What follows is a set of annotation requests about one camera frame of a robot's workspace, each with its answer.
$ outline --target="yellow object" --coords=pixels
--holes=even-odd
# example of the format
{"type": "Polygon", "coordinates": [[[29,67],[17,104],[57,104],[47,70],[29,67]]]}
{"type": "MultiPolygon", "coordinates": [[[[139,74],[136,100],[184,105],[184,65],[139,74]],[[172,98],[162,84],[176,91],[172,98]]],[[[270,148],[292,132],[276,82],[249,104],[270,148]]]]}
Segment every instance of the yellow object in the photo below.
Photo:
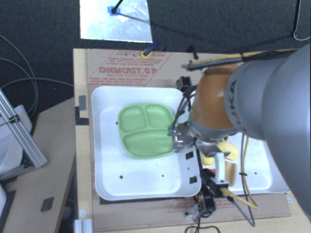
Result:
{"type": "Polygon", "coordinates": [[[233,146],[231,143],[228,143],[226,141],[220,141],[217,143],[217,147],[222,151],[222,152],[230,152],[228,156],[226,156],[226,159],[231,160],[231,161],[236,161],[239,157],[239,150],[233,146]]]}
{"type": "MultiPolygon", "coordinates": [[[[242,165],[243,165],[243,170],[245,172],[245,158],[246,158],[246,151],[247,151],[247,146],[248,146],[248,136],[246,137],[246,143],[245,143],[245,148],[244,148],[244,153],[243,153],[243,160],[242,160],[242,165]]],[[[247,182],[246,182],[246,176],[243,175],[243,180],[244,180],[244,184],[245,184],[245,188],[246,188],[246,191],[247,191],[247,194],[250,198],[250,200],[253,202],[253,204],[255,206],[257,206],[256,202],[254,201],[249,189],[248,189],[248,185],[247,185],[247,182]]]]}
{"type": "MultiPolygon", "coordinates": [[[[280,49],[276,50],[277,52],[284,52],[284,51],[295,51],[297,49],[280,49]]],[[[234,54],[227,54],[227,55],[221,55],[217,57],[213,57],[207,60],[202,60],[202,61],[197,61],[197,62],[192,62],[190,64],[187,64],[188,66],[195,66],[198,64],[205,64],[209,62],[214,62],[214,61],[219,61],[219,60],[227,60],[227,59],[236,59],[236,58],[246,58],[246,57],[251,57],[260,53],[264,52],[269,52],[269,51],[256,51],[256,52],[245,52],[243,54],[240,53],[234,53],[234,54]]]]}
{"type": "Polygon", "coordinates": [[[146,56],[143,55],[143,53],[145,53],[146,50],[147,50],[147,49],[145,49],[143,52],[140,53],[140,56],[141,56],[143,59],[148,59],[148,58],[151,56],[151,54],[152,54],[152,51],[151,51],[151,52],[148,53],[146,56]]]}
{"type": "Polygon", "coordinates": [[[223,196],[224,196],[224,197],[232,197],[232,198],[237,199],[237,200],[243,202],[244,204],[246,204],[246,205],[248,205],[248,206],[250,206],[250,207],[252,207],[252,208],[254,208],[254,209],[256,209],[256,210],[259,210],[259,207],[258,207],[258,206],[253,205],[253,204],[251,204],[250,202],[247,202],[246,200],[242,199],[241,197],[235,195],[234,193],[232,193],[232,192],[231,192],[228,188],[226,188],[226,187],[220,188],[220,191],[223,193],[223,196]]]}
{"type": "Polygon", "coordinates": [[[234,186],[237,179],[237,165],[235,163],[225,161],[225,179],[228,180],[229,186],[234,186]]]}
{"type": "Polygon", "coordinates": [[[214,158],[213,157],[206,157],[202,153],[201,153],[201,158],[202,158],[203,165],[205,165],[205,166],[210,166],[214,162],[214,158]]]}

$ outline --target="green divided plate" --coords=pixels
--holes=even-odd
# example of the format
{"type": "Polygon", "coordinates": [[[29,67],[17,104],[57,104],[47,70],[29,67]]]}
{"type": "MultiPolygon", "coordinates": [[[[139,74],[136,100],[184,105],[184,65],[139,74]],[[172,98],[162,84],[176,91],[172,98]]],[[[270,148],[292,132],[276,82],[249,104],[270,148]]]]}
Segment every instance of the green divided plate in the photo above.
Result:
{"type": "Polygon", "coordinates": [[[127,154],[150,159],[173,153],[168,127],[172,111],[160,103],[137,103],[124,107],[118,115],[121,142],[127,154]]]}

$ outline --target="cable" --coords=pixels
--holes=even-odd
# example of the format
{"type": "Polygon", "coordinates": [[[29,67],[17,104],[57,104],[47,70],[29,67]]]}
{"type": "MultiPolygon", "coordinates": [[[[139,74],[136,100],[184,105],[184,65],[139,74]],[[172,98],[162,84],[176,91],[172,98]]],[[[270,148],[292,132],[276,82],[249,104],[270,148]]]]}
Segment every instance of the cable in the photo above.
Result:
{"type": "MultiPolygon", "coordinates": [[[[242,160],[242,156],[243,156],[243,153],[244,153],[244,134],[242,134],[242,140],[241,140],[241,161],[240,161],[240,164],[241,164],[241,181],[242,181],[242,187],[243,187],[243,192],[244,192],[244,196],[246,198],[246,201],[248,201],[248,196],[247,196],[247,193],[246,193],[246,189],[245,189],[245,183],[244,183],[244,179],[243,179],[243,175],[242,173],[245,173],[245,170],[243,168],[243,160],[242,160]]],[[[252,209],[250,206],[248,206],[248,212],[251,216],[251,219],[252,219],[252,223],[250,223],[249,220],[247,220],[251,226],[255,227],[256,224],[255,224],[255,220],[254,220],[254,216],[253,216],[253,212],[252,212],[252,209]]]]}
{"type": "Polygon", "coordinates": [[[202,218],[209,218],[211,215],[212,215],[212,213],[209,213],[209,214],[206,215],[206,212],[205,212],[205,213],[203,213],[203,214],[201,215],[201,217],[202,217],[202,218]]]}
{"type": "MultiPolygon", "coordinates": [[[[246,159],[246,151],[247,151],[247,146],[248,146],[248,140],[249,140],[249,137],[247,136],[245,147],[244,147],[243,160],[242,160],[242,167],[243,167],[241,170],[242,173],[244,173],[244,171],[245,171],[245,159],[246,159]]],[[[244,180],[244,185],[245,185],[245,188],[246,188],[246,191],[247,191],[247,194],[248,194],[250,200],[253,202],[253,204],[255,206],[257,206],[256,202],[254,201],[254,199],[253,199],[253,197],[252,197],[252,195],[248,189],[248,185],[247,185],[247,181],[246,181],[246,175],[242,175],[242,178],[244,180]]]]}
{"type": "Polygon", "coordinates": [[[252,222],[249,217],[245,214],[245,212],[242,210],[242,208],[234,201],[234,199],[231,198],[230,200],[230,197],[228,197],[229,201],[231,201],[237,208],[238,210],[242,213],[242,215],[244,216],[244,218],[249,222],[249,224],[253,227],[255,227],[255,223],[252,222]]]}
{"type": "MultiPolygon", "coordinates": [[[[11,63],[11,64],[14,65],[15,67],[17,67],[18,69],[20,69],[21,71],[23,71],[23,72],[27,75],[28,78],[31,78],[31,76],[29,75],[29,73],[28,73],[24,68],[22,68],[20,65],[18,65],[17,63],[15,63],[15,62],[13,62],[13,61],[10,61],[10,60],[8,60],[8,59],[5,59],[5,58],[1,58],[1,57],[0,57],[0,60],[5,61],[5,62],[8,62],[8,63],[11,63]]],[[[34,81],[32,81],[32,84],[33,84],[33,86],[34,86],[35,98],[36,98],[36,94],[37,94],[37,92],[38,92],[37,86],[35,85],[34,81]]],[[[34,102],[33,102],[32,106],[31,106],[31,108],[27,111],[27,113],[30,113],[30,112],[31,112],[31,110],[35,107],[35,103],[36,103],[36,99],[34,99],[34,102]]]]}
{"type": "Polygon", "coordinates": [[[201,217],[199,217],[199,220],[198,220],[198,225],[197,226],[188,226],[186,229],[185,229],[185,232],[184,233],[187,233],[189,229],[195,229],[195,232],[194,233],[199,233],[200,230],[203,230],[203,229],[211,229],[211,228],[214,228],[215,230],[217,230],[218,233],[221,233],[220,230],[216,227],[216,226],[207,226],[207,227],[200,227],[200,224],[201,224],[201,217]]]}
{"type": "Polygon", "coordinates": [[[40,81],[49,81],[49,82],[54,82],[54,83],[61,83],[61,84],[64,84],[64,85],[68,85],[68,86],[71,86],[71,87],[74,87],[72,84],[70,83],[67,83],[67,82],[63,82],[63,81],[59,81],[59,80],[53,80],[53,79],[45,79],[45,78],[24,78],[24,79],[18,79],[18,80],[13,80],[9,83],[6,83],[4,86],[1,87],[1,89],[4,89],[5,87],[11,85],[11,84],[14,84],[14,83],[17,83],[17,82],[20,82],[20,81],[25,81],[25,80],[40,80],[40,81]]]}
{"type": "Polygon", "coordinates": [[[258,60],[267,59],[269,53],[273,53],[272,57],[276,57],[277,54],[282,54],[284,56],[284,52],[293,52],[297,49],[282,49],[282,50],[275,50],[275,51],[256,51],[256,52],[245,52],[245,53],[234,53],[234,54],[227,54],[221,55],[217,57],[213,57],[207,60],[191,62],[189,64],[182,65],[182,68],[185,68],[188,71],[194,71],[198,69],[204,69],[206,67],[217,67],[221,65],[233,64],[238,62],[245,62],[248,60],[258,60]]]}
{"type": "Polygon", "coordinates": [[[297,2],[296,2],[296,13],[295,13],[295,19],[294,19],[293,37],[297,41],[306,41],[306,40],[309,40],[311,38],[311,36],[309,36],[308,38],[305,38],[305,39],[298,39],[297,38],[297,29],[298,29],[298,22],[299,22],[299,16],[300,16],[300,5],[301,5],[301,0],[297,0],[297,2]]]}
{"type": "MultiPolygon", "coordinates": [[[[7,38],[5,38],[3,35],[0,34],[0,38],[2,38],[2,40],[4,40],[7,44],[9,44],[16,52],[18,52],[18,54],[23,58],[23,60],[25,61],[26,65],[28,66],[32,76],[35,78],[35,74],[33,72],[32,67],[30,66],[30,64],[27,61],[26,57],[21,53],[21,51],[11,41],[9,41],[7,38]]],[[[35,112],[37,111],[38,103],[39,103],[38,84],[37,84],[36,81],[34,81],[34,83],[35,83],[35,86],[36,86],[35,107],[34,107],[34,110],[33,110],[32,114],[30,115],[30,118],[32,118],[35,115],[35,112]]]]}
{"type": "Polygon", "coordinates": [[[179,103],[179,106],[177,108],[177,111],[176,111],[176,115],[175,115],[175,118],[174,118],[174,121],[173,123],[169,126],[169,130],[170,131],[173,131],[173,129],[175,128],[175,125],[177,123],[177,120],[178,118],[184,113],[184,108],[185,106],[187,105],[187,103],[189,104],[189,110],[191,108],[191,102],[190,102],[190,99],[195,95],[195,94],[191,94],[193,91],[195,91],[197,88],[196,85],[194,86],[189,86],[187,88],[187,90],[184,92],[183,94],[183,98],[182,100],[180,101],[179,103]]]}
{"type": "Polygon", "coordinates": [[[222,187],[222,188],[220,188],[220,190],[221,190],[221,192],[223,193],[223,196],[224,196],[225,198],[227,198],[227,197],[235,198],[235,199],[237,199],[237,200],[243,202],[243,203],[246,204],[247,206],[250,206],[250,207],[252,207],[252,208],[254,208],[254,209],[257,209],[257,210],[259,209],[258,206],[251,204],[250,202],[248,202],[248,201],[242,199],[241,197],[239,197],[238,195],[235,195],[234,193],[232,193],[232,192],[231,192],[228,188],[226,188],[226,187],[222,187]]]}

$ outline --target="dark floor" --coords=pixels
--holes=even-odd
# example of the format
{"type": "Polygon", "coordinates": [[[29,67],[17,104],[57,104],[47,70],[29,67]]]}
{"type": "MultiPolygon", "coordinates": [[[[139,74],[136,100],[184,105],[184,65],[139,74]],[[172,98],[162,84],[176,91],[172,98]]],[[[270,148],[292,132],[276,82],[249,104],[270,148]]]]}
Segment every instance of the dark floor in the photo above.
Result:
{"type": "MultiPolygon", "coordinates": [[[[299,48],[291,37],[296,0],[148,0],[152,35],[166,51],[233,53],[299,48]]],[[[301,1],[298,36],[310,35],[311,0],[301,1]]],[[[79,0],[0,0],[0,34],[28,59],[37,77],[73,83],[72,49],[143,50],[147,44],[82,40],[79,35],[79,0]]],[[[21,57],[0,39],[0,57],[26,68],[21,57]]],[[[0,61],[0,85],[24,78],[9,63],[0,61]]],[[[36,113],[73,96],[73,89],[39,83],[36,113]]],[[[30,108],[34,99],[30,82],[3,90],[13,105],[30,108]]]]}

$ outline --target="white plastic container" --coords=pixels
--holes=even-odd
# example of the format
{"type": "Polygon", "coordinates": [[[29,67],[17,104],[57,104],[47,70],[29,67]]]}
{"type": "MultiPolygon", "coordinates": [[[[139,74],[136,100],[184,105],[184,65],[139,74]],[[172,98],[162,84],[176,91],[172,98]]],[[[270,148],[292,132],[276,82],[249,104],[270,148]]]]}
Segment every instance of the white plastic container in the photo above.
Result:
{"type": "MultiPolygon", "coordinates": [[[[172,88],[102,86],[93,92],[95,187],[103,199],[189,197],[199,192],[194,148],[155,159],[135,159],[124,151],[116,125],[119,111],[127,105],[157,102],[175,114],[181,99],[182,93],[172,88]],[[189,152],[193,157],[186,159],[189,152]]],[[[180,121],[187,117],[185,113],[180,121]]]]}

